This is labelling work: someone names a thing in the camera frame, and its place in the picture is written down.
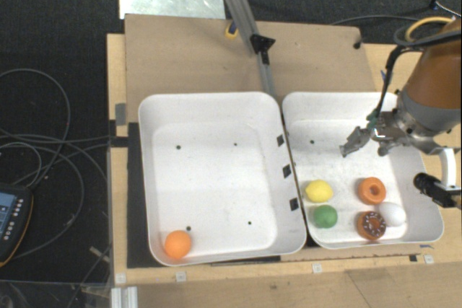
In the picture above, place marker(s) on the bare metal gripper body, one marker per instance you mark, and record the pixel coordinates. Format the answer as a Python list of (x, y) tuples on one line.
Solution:
[(404, 131)]

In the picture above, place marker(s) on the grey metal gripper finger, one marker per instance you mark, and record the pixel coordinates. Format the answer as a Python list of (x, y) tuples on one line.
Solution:
[(388, 148), (355, 140)]

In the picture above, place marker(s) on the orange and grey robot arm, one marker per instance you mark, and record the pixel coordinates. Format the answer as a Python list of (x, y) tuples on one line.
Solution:
[(435, 79)]

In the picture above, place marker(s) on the white plastic tray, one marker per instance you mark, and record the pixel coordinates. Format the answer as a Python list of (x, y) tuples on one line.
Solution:
[(339, 169), (216, 173)]

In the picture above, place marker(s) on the orange doughnut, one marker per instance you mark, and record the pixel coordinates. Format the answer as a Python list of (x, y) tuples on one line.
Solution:
[(365, 193)]

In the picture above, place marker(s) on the yellow lemon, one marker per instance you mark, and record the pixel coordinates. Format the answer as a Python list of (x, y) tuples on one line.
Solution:
[(318, 190)]

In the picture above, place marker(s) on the white egg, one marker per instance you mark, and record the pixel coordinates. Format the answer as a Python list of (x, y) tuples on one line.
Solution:
[(394, 214)]

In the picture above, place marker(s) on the green ball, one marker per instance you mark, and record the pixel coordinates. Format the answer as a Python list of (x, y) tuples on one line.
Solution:
[(325, 216)]

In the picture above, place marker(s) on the brown sprinkled doughnut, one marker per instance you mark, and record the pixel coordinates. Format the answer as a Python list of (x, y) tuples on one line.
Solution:
[(364, 229)]

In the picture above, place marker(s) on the brown cardboard board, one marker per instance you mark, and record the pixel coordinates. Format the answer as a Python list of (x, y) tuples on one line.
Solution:
[(195, 61)]

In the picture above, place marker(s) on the orange ball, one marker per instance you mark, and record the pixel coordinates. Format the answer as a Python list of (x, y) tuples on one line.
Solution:
[(177, 244)]

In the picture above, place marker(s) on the black cylinder on white bracket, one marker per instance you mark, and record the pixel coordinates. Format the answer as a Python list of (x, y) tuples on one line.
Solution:
[(433, 188)]

